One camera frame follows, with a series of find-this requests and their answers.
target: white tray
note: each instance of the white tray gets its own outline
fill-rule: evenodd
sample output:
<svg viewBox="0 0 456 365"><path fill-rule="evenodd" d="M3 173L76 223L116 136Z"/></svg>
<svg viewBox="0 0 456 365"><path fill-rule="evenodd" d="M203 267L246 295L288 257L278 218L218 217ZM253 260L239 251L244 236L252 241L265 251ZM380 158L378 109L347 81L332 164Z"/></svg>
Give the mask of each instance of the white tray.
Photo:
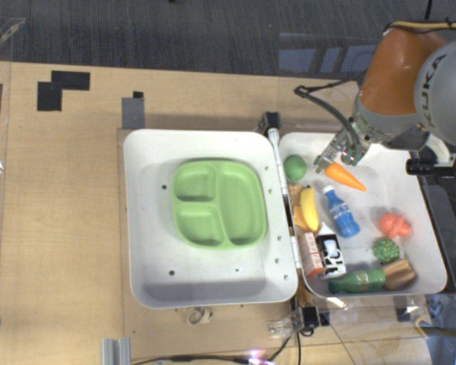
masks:
<svg viewBox="0 0 456 365"><path fill-rule="evenodd" d="M297 275L270 142L253 132L137 130L125 140L131 290L151 308L273 303L292 297ZM192 247L176 233L171 180L184 162L237 160L259 176L268 231L234 250Z"/></svg>
<svg viewBox="0 0 456 365"><path fill-rule="evenodd" d="M404 290L382 290L368 294L333 295L328 291L328 282L318 277L306 282L309 288L321 297L434 294L441 291L446 285L447 273L419 182L415 176L409 176L405 172L409 154L405 151L391 151L377 144L372 145L358 166L349 168L366 186L367 191L361 192L338 184L324 173L317 174L313 170L312 163L315 158L333 137L332 134L322 133L285 135L280 141L280 155L284 160L292 154L298 154L309 165L308 173L299 183L309 184L315 189L320 220L329 227L337 229L328 214L327 199L322 195L323 187L334 186L337 195L350 206L361 232L349 239L338 237L348 272L380 266L373 256L372 245L375 240L383 237L378 228L378 219L384 213L392 211L402 214L412 226L408 237L398 236L394 241L403 250L404 257L417 273L417 278Z"/></svg>

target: banana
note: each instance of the banana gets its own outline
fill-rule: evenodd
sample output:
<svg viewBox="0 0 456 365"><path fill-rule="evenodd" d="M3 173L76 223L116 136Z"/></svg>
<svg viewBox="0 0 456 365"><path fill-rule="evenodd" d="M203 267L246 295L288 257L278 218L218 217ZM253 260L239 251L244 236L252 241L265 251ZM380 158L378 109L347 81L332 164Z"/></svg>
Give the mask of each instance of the banana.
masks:
<svg viewBox="0 0 456 365"><path fill-rule="evenodd" d="M319 217L318 211L316 210L315 193L314 189L310 186L303 189L301 192L301 209L302 217L304 217L307 227L309 227L312 232L318 231Z"/></svg>

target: divided green plate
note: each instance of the divided green plate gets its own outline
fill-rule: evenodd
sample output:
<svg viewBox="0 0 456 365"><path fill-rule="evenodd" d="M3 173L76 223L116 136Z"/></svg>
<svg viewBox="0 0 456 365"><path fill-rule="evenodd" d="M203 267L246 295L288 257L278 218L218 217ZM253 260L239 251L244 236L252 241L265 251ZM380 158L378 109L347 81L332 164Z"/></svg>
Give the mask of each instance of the divided green plate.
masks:
<svg viewBox="0 0 456 365"><path fill-rule="evenodd" d="M173 179L173 215L181 239L197 247L250 246L267 232L260 180L252 169L235 161L181 165Z"/></svg>

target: green lime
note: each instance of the green lime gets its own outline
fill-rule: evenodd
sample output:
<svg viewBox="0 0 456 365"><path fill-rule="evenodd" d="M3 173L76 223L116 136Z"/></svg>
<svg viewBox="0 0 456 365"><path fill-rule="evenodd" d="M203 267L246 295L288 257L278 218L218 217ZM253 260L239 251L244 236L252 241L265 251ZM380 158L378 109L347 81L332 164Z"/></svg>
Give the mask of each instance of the green lime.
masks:
<svg viewBox="0 0 456 365"><path fill-rule="evenodd" d="M299 181L306 174L307 165L299 155L291 155L283 162L283 170L290 181Z"/></svg>

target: green bottle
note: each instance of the green bottle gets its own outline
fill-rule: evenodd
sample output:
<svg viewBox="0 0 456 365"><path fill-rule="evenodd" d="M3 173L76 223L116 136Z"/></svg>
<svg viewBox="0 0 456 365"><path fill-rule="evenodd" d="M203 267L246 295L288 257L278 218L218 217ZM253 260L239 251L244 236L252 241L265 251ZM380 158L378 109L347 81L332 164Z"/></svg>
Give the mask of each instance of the green bottle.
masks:
<svg viewBox="0 0 456 365"><path fill-rule="evenodd" d="M385 274L381 268L373 268L367 271L355 271L337 280L331 280L328 289L332 294L340 291L345 292L371 292L379 290L385 285Z"/></svg>

